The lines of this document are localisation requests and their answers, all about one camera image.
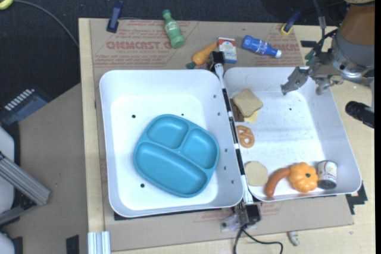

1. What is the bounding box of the green bottle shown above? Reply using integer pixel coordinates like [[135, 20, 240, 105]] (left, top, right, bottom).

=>
[[161, 9, 186, 49]]

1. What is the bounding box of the blue bottle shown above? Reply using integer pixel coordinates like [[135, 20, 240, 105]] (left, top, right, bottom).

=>
[[241, 35, 283, 59]]

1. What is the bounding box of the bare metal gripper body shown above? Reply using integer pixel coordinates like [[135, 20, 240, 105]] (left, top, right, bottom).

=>
[[308, 49, 375, 86]]

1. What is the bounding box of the black block with thin wires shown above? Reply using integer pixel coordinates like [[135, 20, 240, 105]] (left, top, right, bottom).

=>
[[211, 51, 225, 65], [245, 203, 263, 226]]

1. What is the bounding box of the black cylinder on white bracket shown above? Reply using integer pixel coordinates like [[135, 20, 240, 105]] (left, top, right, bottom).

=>
[[345, 100, 375, 129]]

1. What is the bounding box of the orange pretzel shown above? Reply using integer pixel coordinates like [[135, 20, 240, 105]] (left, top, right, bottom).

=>
[[235, 124, 256, 149]]

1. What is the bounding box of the white and orange carton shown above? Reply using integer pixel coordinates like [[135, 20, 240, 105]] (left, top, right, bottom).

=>
[[216, 36, 238, 64]]

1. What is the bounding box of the round tan biscuit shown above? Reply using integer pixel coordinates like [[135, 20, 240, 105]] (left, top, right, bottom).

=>
[[243, 161, 269, 187]]

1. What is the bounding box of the yellow cheese slice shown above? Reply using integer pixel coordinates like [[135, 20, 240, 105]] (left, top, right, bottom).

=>
[[243, 110, 258, 124]]

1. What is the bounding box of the brown cardboard board red print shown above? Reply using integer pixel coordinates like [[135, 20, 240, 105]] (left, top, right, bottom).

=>
[[89, 18, 355, 252]]

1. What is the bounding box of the thin black and white rod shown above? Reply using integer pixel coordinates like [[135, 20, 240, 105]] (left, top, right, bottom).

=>
[[214, 63, 254, 205]]

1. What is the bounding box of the orange sausage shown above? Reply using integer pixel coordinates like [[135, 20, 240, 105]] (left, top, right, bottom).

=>
[[264, 167, 292, 198]]

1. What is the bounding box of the small white can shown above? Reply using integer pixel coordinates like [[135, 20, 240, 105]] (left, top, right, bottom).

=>
[[316, 159, 338, 190]]

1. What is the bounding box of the orange carrot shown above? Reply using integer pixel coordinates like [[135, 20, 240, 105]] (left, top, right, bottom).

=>
[[185, 42, 218, 70]]

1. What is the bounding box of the orange pumpkin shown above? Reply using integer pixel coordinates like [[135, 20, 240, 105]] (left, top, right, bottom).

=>
[[289, 162, 319, 193]]

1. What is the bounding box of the white plastic tray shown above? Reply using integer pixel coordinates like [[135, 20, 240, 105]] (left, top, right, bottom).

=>
[[223, 65, 363, 203], [98, 68, 245, 218]]

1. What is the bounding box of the blue divided plate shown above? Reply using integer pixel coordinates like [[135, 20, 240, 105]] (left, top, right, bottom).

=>
[[132, 113, 221, 198]]

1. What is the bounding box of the tan bread slice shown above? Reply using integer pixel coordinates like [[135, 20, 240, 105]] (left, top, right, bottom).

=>
[[232, 87, 264, 118]]

